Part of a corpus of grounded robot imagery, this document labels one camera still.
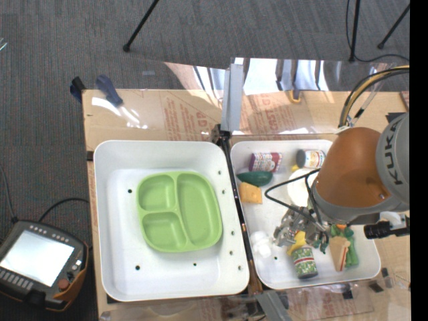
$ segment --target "white plastic tray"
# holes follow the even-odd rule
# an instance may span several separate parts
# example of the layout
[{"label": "white plastic tray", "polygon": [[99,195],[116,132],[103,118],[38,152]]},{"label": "white plastic tray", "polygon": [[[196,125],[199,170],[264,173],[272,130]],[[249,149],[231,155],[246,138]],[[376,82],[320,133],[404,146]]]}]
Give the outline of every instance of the white plastic tray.
[{"label": "white plastic tray", "polygon": [[[238,294],[249,281],[241,225],[227,162],[210,142],[109,140],[94,152],[101,277],[122,302]],[[215,190],[223,233],[207,249],[165,253],[151,248],[138,224],[136,188],[147,175],[196,171]]]},{"label": "white plastic tray", "polygon": [[[271,238],[275,228],[281,224],[281,218],[287,208],[267,199],[264,196],[266,189],[272,185],[287,181],[292,174],[296,153],[300,148],[319,149],[325,153],[331,146],[327,140],[277,140],[277,141],[242,141],[231,149],[231,161],[235,175],[248,171],[250,156],[253,152],[280,152],[282,162],[278,172],[269,185],[262,187],[263,204],[242,203],[243,214],[249,235],[256,231],[265,231]],[[290,203],[287,185],[270,192],[271,196]],[[286,247],[272,245],[272,255],[262,257],[253,251],[255,268],[259,279],[271,289],[299,288],[321,284],[333,284],[353,280],[363,280],[375,277],[381,269],[381,260],[375,242],[364,235],[363,226],[352,226],[354,230],[355,249],[359,265],[346,268],[342,272],[334,269],[330,249],[326,254],[319,249],[313,249],[318,275],[313,278],[301,280],[297,277],[291,256],[287,255]]]}]

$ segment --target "gray carpet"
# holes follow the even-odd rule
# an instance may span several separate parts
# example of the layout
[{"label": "gray carpet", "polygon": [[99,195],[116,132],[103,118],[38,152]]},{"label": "gray carpet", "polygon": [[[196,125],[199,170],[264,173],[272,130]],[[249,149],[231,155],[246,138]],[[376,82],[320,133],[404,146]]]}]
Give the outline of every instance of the gray carpet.
[{"label": "gray carpet", "polygon": [[[231,57],[342,60],[350,57],[348,0],[160,0],[126,53],[153,0],[0,0],[0,164],[18,218],[36,220],[66,197],[88,198],[82,106],[70,94],[106,74],[117,88],[152,87],[147,61],[227,68]],[[348,37],[355,1],[350,0]],[[380,50],[410,0],[361,0],[356,56],[409,58],[410,13]],[[377,60],[407,64],[402,57]],[[165,88],[174,82],[164,84]],[[0,237],[11,229],[0,180]],[[54,209],[46,223],[91,243],[86,203]],[[0,321],[95,321],[92,264],[82,291],[61,314],[0,296]]]}]

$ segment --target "screen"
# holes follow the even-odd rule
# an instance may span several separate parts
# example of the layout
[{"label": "screen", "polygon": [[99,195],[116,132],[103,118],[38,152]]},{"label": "screen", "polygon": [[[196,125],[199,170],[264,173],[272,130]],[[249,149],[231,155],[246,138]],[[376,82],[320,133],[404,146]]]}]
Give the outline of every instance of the screen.
[{"label": "screen", "polygon": [[24,231],[0,266],[50,287],[73,250],[72,246]]}]

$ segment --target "tripod leg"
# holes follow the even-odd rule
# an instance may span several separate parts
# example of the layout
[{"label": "tripod leg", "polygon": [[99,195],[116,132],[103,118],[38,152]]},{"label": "tripod leg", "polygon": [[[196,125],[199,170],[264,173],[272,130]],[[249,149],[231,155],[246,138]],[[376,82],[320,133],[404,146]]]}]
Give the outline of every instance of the tripod leg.
[{"label": "tripod leg", "polygon": [[150,14],[152,14],[153,9],[156,7],[156,4],[159,2],[159,0],[154,0],[152,2],[152,5],[150,6],[150,8],[148,9],[148,11],[146,12],[146,14],[144,15],[144,17],[141,19],[141,22],[138,24],[137,28],[135,29],[134,33],[131,35],[131,38],[128,40],[128,43],[126,43],[123,46],[123,51],[125,52],[129,52],[130,46],[132,44],[132,42],[134,41],[136,35],[138,35],[138,32],[140,32],[142,26],[144,25],[144,23],[146,22],[146,20],[148,19],[148,17],[150,17]]},{"label": "tripod leg", "polygon": [[410,10],[410,4],[406,7],[404,12],[400,15],[400,18],[395,22],[395,24],[391,27],[391,30],[389,30],[388,34],[385,36],[385,38],[377,45],[379,49],[383,49],[383,46],[387,42],[388,38],[393,34],[394,30],[397,28],[397,26],[400,24],[401,20],[403,20],[404,16],[409,12]]},{"label": "tripod leg", "polygon": [[356,43],[356,30],[358,29],[358,16],[360,14],[360,0],[356,0],[355,3],[355,16],[354,16],[354,29],[352,31],[352,45],[350,47],[349,61],[355,60],[355,43]]}]

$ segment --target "green plate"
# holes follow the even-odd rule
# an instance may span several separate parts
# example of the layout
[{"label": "green plate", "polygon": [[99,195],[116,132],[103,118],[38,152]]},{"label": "green plate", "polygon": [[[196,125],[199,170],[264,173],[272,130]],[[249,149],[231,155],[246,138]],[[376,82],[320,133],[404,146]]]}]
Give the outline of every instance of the green plate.
[{"label": "green plate", "polygon": [[223,231],[214,189],[193,171],[145,177],[138,185],[137,209],[142,235],[158,251],[204,249],[217,243]]}]

